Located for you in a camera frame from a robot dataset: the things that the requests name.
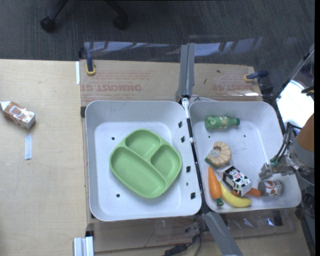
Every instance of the green plate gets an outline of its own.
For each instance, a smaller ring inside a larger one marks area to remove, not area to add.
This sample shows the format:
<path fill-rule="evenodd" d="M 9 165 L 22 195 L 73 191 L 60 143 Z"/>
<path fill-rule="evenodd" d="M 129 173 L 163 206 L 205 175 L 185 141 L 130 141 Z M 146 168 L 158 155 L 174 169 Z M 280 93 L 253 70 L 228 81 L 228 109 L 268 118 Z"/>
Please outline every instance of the green plate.
<path fill-rule="evenodd" d="M 151 130 L 137 129 L 112 151 L 109 165 L 130 190 L 144 198 L 156 198 L 177 178 L 182 159 L 165 139 Z"/>

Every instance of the chair leg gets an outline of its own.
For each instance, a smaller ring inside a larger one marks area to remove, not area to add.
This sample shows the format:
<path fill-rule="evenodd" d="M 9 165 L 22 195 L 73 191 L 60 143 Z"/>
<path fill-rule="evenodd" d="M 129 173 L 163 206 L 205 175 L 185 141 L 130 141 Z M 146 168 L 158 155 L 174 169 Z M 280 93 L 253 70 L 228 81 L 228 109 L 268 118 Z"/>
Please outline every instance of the chair leg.
<path fill-rule="evenodd" d="M 62 9 L 65 7 L 67 2 L 68 0 L 59 0 L 54 9 L 51 11 L 50 15 L 41 20 L 40 25 L 45 31 L 51 32 L 55 30 L 55 19 L 58 16 L 58 14 L 62 11 Z"/>
<path fill-rule="evenodd" d="M 117 29 L 124 29 L 128 24 L 128 15 L 126 12 L 116 3 L 116 1 L 105 1 L 114 11 L 118 13 L 118 17 L 114 20 L 113 25 Z"/>

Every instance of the toy food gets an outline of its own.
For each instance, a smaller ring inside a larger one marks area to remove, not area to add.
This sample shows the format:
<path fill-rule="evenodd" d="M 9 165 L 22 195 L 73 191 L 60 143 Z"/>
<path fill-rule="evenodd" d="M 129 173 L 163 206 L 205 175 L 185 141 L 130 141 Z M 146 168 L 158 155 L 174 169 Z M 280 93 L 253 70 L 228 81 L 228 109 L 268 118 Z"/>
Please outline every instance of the toy food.
<path fill-rule="evenodd" d="M 243 196 L 250 191 L 252 181 L 234 166 L 231 166 L 223 172 L 222 180 L 227 183 L 230 188 Z"/>
<path fill-rule="evenodd" d="M 237 197 L 239 197 L 240 195 L 235 191 L 235 190 L 232 190 L 231 193 Z M 261 197 L 261 191 L 259 189 L 256 189 L 256 188 L 251 188 L 247 193 L 246 195 L 250 195 L 250 196 L 254 196 L 256 198 L 258 197 Z"/>
<path fill-rule="evenodd" d="M 224 129 L 230 126 L 238 126 L 239 118 L 230 118 L 228 116 L 207 116 L 204 120 L 204 126 L 207 130 Z"/>
<path fill-rule="evenodd" d="M 221 186 L 211 166 L 209 166 L 208 168 L 208 184 L 209 184 L 210 195 L 213 199 L 216 200 L 216 205 L 222 206 L 224 202 L 221 200 L 221 197 L 222 197 Z"/>
<path fill-rule="evenodd" d="M 267 180 L 259 182 L 258 190 L 261 191 L 263 197 L 281 196 L 284 192 L 284 187 L 279 180 Z"/>
<path fill-rule="evenodd" d="M 213 144 L 212 150 L 206 156 L 205 161 L 215 168 L 225 165 L 230 161 L 231 150 L 223 141 L 217 141 Z"/>
<path fill-rule="evenodd" d="M 36 121 L 36 114 L 13 101 L 0 101 L 0 110 L 9 121 L 29 130 Z"/>
<path fill-rule="evenodd" d="M 219 181 L 221 192 L 222 192 L 222 199 L 227 202 L 229 205 L 237 208 L 248 207 L 252 200 L 245 197 L 239 197 L 233 195 L 223 184 L 222 181 Z"/>

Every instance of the small carton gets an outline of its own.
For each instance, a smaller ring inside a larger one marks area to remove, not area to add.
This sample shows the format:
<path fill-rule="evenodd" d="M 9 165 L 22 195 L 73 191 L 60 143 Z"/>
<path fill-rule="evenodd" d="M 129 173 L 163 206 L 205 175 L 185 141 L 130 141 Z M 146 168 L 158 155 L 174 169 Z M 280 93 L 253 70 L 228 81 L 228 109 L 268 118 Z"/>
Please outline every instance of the small carton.
<path fill-rule="evenodd" d="M 239 196 L 249 192 L 252 187 L 251 180 L 234 166 L 223 172 L 222 180 L 236 191 Z"/>
<path fill-rule="evenodd" d="M 34 112 L 13 101 L 0 101 L 4 117 L 13 123 L 29 130 L 36 121 Z"/>

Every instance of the gray carpet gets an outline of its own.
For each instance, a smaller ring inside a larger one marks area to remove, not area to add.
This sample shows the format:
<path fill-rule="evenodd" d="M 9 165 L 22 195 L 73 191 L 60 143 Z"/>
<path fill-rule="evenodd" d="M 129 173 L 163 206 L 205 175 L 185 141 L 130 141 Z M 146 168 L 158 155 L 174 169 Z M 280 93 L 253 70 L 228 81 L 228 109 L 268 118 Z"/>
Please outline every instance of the gray carpet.
<path fill-rule="evenodd" d="M 253 38 L 262 39 L 259 51 L 213 54 L 212 60 L 268 69 L 280 87 L 315 41 L 315 0 L 117 1 L 129 16 L 125 30 L 113 26 L 118 15 L 104 1 L 70 0 L 49 33 L 40 21 L 57 1 L 0 0 L 0 59 L 76 61 L 85 41 L 184 45 Z"/>

